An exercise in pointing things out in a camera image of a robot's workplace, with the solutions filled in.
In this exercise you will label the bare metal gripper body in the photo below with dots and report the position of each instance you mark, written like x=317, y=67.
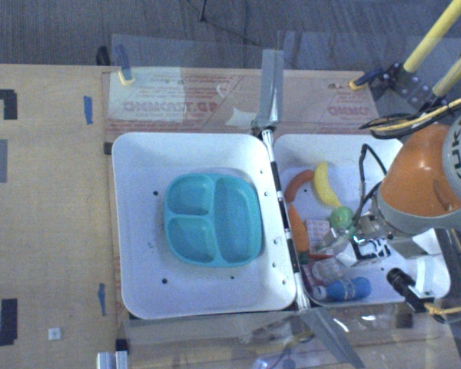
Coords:
x=370, y=229

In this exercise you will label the orange carrot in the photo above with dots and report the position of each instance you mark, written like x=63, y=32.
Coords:
x=298, y=229

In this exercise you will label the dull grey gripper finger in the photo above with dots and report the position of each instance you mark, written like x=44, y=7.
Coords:
x=332, y=241

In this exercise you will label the brown cardboard board red print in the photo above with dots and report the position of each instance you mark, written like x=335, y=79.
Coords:
x=307, y=102

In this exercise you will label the white small can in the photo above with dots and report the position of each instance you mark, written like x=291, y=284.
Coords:
x=328, y=269

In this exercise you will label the green round toy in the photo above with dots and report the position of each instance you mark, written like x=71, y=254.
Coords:
x=340, y=217

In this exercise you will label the black cylinder on white bracket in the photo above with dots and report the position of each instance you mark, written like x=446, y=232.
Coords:
x=407, y=284

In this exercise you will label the white carton black print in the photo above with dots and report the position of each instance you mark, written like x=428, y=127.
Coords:
x=372, y=250

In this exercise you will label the pink printed packet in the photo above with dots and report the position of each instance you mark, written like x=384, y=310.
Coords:
x=317, y=230

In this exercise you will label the yellow banana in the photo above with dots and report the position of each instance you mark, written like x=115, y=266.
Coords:
x=324, y=188

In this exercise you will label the blue divided plate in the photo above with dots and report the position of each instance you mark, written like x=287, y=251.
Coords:
x=230, y=221

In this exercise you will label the orange sausage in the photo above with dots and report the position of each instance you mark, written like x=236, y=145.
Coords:
x=296, y=185

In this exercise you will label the blue bottle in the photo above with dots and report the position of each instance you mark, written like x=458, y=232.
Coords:
x=347, y=288

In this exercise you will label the white plastic tray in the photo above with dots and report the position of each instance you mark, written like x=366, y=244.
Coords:
x=342, y=148
x=138, y=206

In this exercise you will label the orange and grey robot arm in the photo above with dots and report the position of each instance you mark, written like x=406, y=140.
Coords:
x=415, y=183

